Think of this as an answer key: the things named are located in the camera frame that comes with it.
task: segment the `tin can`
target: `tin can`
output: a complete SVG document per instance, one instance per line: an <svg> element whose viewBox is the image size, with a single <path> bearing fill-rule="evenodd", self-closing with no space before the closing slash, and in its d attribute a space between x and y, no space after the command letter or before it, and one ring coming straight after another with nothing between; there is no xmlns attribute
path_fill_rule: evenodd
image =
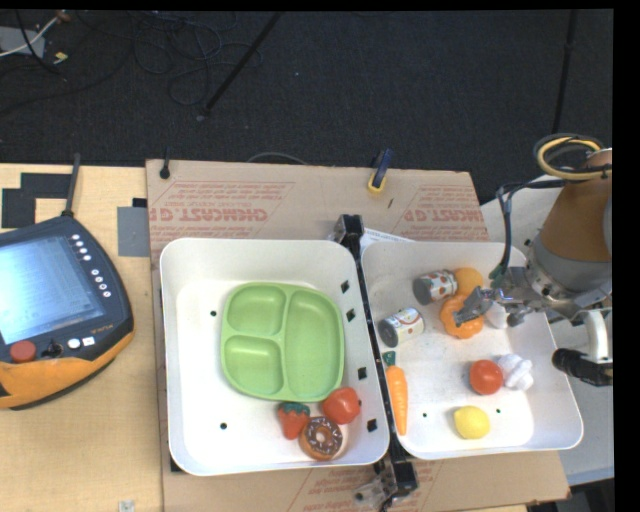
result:
<svg viewBox="0 0 640 512"><path fill-rule="evenodd" d="M378 324L382 341L389 347L396 347L424 331L424 320L415 308L404 308L388 316Z"/></svg>
<svg viewBox="0 0 640 512"><path fill-rule="evenodd" d="M413 281L413 294L423 306L450 297L457 291L458 282L450 270L429 272Z"/></svg>

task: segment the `red button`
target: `red button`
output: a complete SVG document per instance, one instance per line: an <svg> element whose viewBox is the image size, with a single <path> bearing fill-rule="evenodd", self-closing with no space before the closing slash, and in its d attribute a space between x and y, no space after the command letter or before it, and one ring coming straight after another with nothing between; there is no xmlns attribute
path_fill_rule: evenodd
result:
<svg viewBox="0 0 640 512"><path fill-rule="evenodd" d="M33 341L22 340L11 345L9 355L14 363L28 363L36 358L36 345Z"/></svg>

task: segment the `yellow ball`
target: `yellow ball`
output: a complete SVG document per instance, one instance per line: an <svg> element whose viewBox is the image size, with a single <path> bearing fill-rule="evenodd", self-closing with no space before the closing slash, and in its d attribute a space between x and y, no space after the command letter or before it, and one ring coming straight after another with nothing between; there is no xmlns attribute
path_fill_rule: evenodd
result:
<svg viewBox="0 0 640 512"><path fill-rule="evenodd" d="M476 286L482 288L484 279L482 274L472 267L462 267L454 271L453 275L458 282L458 295L469 295Z"/></svg>
<svg viewBox="0 0 640 512"><path fill-rule="evenodd" d="M456 430L465 439L480 439L491 430L489 416L475 405L465 405L453 413Z"/></svg>

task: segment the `green plate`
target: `green plate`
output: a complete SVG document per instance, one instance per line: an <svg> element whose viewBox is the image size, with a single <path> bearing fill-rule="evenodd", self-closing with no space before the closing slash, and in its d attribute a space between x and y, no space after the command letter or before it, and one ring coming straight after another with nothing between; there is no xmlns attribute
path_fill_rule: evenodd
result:
<svg viewBox="0 0 640 512"><path fill-rule="evenodd" d="M312 288L247 283L224 307L222 369L238 391L318 402L340 386L344 330L337 305Z"/></svg>

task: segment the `chocolate donut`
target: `chocolate donut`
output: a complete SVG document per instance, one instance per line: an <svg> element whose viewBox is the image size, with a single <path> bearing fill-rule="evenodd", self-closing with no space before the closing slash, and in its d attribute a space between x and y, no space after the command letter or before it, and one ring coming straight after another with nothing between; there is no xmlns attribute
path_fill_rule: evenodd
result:
<svg viewBox="0 0 640 512"><path fill-rule="evenodd" d="M300 447L316 460L330 460L342 446L342 431L326 416L315 416L300 432Z"/></svg>

